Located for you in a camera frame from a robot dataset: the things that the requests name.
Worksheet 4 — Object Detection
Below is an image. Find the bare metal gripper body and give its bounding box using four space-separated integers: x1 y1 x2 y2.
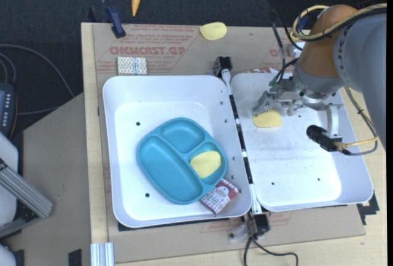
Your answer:
268 77 329 112

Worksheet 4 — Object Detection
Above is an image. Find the yellow potato chip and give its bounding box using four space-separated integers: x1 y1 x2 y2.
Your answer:
252 109 283 129
189 150 222 179
199 22 228 42

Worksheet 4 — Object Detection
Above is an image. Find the thin black and white rod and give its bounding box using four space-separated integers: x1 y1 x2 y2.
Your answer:
221 68 261 214

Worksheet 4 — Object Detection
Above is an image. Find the white plastic tray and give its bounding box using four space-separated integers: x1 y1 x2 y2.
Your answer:
102 74 253 229
230 71 375 213

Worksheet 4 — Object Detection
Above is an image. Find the brown cardboard board red print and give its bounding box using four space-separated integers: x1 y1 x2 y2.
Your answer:
91 23 367 264

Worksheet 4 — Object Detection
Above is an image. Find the red and white packet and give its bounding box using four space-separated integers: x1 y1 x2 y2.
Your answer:
200 178 240 216

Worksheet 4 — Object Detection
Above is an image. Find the blue divided plate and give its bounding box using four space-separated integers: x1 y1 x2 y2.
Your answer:
136 117 228 206

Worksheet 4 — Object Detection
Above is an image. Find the black cylinder on white bracket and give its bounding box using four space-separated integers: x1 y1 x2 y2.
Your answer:
306 103 343 153

